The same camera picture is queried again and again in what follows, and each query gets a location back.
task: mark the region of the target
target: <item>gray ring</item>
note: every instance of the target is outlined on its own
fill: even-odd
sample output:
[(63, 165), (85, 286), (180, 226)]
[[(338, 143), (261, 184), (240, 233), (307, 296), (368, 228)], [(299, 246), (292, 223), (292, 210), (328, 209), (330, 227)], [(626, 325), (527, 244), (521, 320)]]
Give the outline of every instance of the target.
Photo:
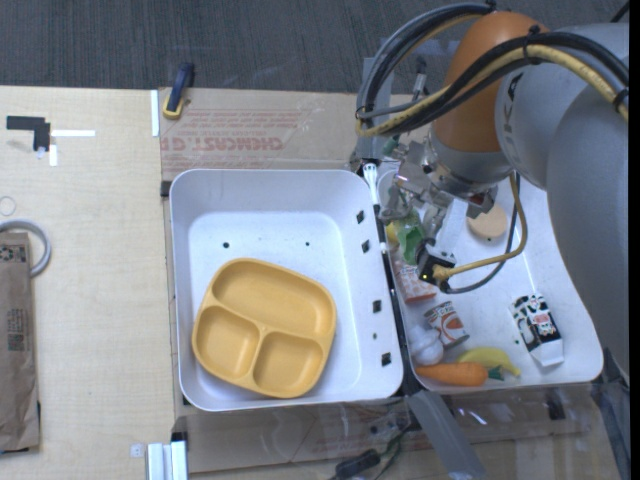
[(49, 259), (51, 258), (51, 242), (49, 242), (47, 234), (32, 220), (11, 219), (0, 222), (0, 233), (3, 231), (9, 231), (10, 229), (24, 229), (26, 231), (31, 231), (40, 238), (40, 240), (42, 240), (42, 243), (44, 244), (44, 253), (42, 254), (42, 258), (40, 258), (40, 261), (31, 267), (30, 270), (31, 277), (36, 277), (45, 269), (49, 263)]
[(4, 217), (11, 217), (11, 215), (15, 213), (18, 205), (16, 204), (16, 200), (11, 196), (0, 196), (0, 205), (2, 204), (2, 201), (4, 201), (5, 199), (13, 203), (13, 208), (11, 209), (10, 212), (3, 212), (2, 210), (0, 210), (0, 215), (3, 215)]

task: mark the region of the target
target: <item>wooden surface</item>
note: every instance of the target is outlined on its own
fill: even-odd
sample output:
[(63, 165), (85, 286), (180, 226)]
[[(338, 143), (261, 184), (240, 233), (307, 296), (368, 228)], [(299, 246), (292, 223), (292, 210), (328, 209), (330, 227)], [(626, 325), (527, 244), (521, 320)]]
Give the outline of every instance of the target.
[(0, 457), (0, 477), (142, 479), (144, 456), (131, 457), (131, 445), (168, 442), (174, 417), (150, 93), (0, 87), (0, 108), (3, 120), (96, 132), (58, 139), (51, 167), (32, 151), (32, 132), (0, 128), (0, 196), (16, 202), (9, 218), (34, 220), (52, 244), (32, 282), (41, 446)]

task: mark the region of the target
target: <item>white plastic tray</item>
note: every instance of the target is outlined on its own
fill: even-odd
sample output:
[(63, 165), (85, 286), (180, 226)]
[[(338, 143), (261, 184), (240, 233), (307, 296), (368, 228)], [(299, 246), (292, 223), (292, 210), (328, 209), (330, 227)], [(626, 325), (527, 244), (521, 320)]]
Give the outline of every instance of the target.
[[(173, 181), (170, 205), (178, 371), (191, 404), (227, 411), (374, 400), (398, 390), (403, 367), (397, 330), (362, 178), (343, 170), (196, 169)], [(239, 257), (295, 270), (324, 285), (335, 300), (329, 359), (318, 383), (301, 397), (270, 398), (227, 383), (207, 373), (191, 349), (209, 281)]]
[[(387, 171), (389, 169), (393, 169), (393, 164), (387, 165)], [(444, 301), (452, 301), (471, 337), (445, 351), (443, 361), (454, 361), (460, 353), (470, 348), (499, 347), (521, 369), (521, 376), (515, 378), (507, 375), (504, 381), (489, 379), (479, 388), (453, 387), (418, 377), (429, 390), (453, 394), (518, 386), (588, 382), (602, 370), (602, 346), (591, 316), (582, 304), (558, 251), (549, 219), (546, 192), (523, 179), (520, 197), (528, 223), (529, 239), (519, 256), (508, 260), (488, 284), (474, 291), (452, 295), (438, 292), (433, 299), (409, 305), (401, 301), (401, 306), (405, 330), (413, 325), (428, 328), (424, 313)], [(500, 183), (496, 201), (505, 210), (509, 221), (513, 196), (508, 179)], [(518, 223), (512, 249), (519, 243), (521, 229)], [(498, 239), (487, 241), (474, 235), (465, 223), (453, 249), (457, 265), (500, 255), (505, 250), (506, 242), (507, 233)], [(494, 266), (455, 275), (450, 279), (450, 284), (456, 288), (475, 283), (491, 272)], [(517, 297), (534, 292), (544, 295), (563, 339), (564, 361), (554, 366), (542, 367), (531, 356), (511, 316), (510, 304)]]

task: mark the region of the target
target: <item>white and red can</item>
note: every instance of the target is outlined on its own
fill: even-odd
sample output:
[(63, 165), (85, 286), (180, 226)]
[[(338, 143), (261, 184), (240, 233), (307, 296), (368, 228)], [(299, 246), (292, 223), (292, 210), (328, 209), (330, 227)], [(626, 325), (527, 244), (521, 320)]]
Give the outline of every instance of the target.
[(431, 327), (440, 331), (440, 341), (445, 349), (469, 339), (469, 334), (450, 300), (431, 308), (424, 316)]

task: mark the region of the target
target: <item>yellow banana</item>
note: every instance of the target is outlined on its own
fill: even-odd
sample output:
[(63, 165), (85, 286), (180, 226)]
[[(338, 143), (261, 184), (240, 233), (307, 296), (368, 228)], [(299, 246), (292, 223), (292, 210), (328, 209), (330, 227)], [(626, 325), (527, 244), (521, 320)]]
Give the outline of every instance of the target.
[(511, 362), (511, 359), (509, 359), (509, 355), (501, 348), (476, 347), (466, 350), (456, 359), (457, 363), (462, 363), (465, 361), (481, 363), (485, 368), (495, 368), (496, 366), (501, 366), (516, 377), (520, 376), (520, 368), (518, 368)]

